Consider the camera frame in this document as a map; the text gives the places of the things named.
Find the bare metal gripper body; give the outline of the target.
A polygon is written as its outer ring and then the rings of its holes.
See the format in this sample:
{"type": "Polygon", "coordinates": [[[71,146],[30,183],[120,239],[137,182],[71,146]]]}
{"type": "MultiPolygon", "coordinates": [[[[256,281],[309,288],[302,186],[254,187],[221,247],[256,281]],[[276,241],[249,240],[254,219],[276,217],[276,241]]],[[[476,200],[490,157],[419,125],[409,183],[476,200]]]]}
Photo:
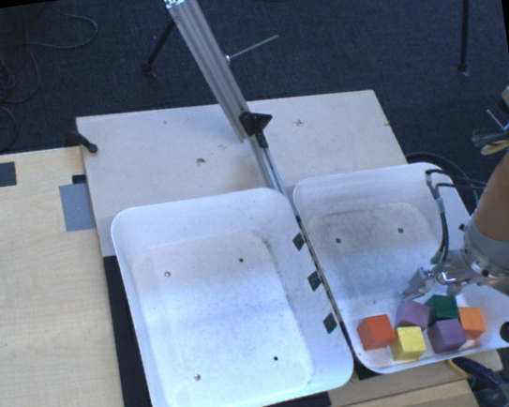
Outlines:
{"type": "Polygon", "coordinates": [[[495,242],[453,250],[437,276],[449,294],[458,294],[467,284],[490,287],[509,296],[509,242],[495,242]]]}

